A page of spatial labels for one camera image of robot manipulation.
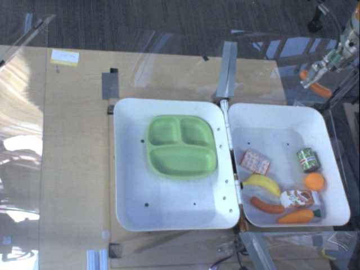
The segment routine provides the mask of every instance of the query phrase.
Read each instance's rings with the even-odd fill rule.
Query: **toy food package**
[[[281,193],[280,203],[285,208],[309,207],[319,205],[318,193],[312,190],[287,190]]]
[[[241,158],[240,166],[251,171],[253,174],[266,175],[270,167],[270,161],[254,151],[246,150]]]

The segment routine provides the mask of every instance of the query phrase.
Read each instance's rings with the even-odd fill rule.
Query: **green plate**
[[[218,164],[213,131],[194,116],[156,117],[147,127],[146,148],[151,168],[163,177],[205,177]]]

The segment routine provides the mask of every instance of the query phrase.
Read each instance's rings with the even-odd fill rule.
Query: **can label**
[[[311,148],[299,151],[298,158],[305,173],[315,171],[320,167]]]

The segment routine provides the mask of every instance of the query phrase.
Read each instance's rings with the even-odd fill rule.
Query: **pink box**
[[[252,173],[266,175],[270,167],[270,161],[250,150],[246,150],[241,158],[240,166]]]

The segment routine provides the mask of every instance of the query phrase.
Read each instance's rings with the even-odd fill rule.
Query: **toy banana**
[[[264,187],[277,197],[280,197],[281,194],[280,187],[273,179],[260,174],[251,175],[247,180],[242,182],[242,185],[257,185]]]

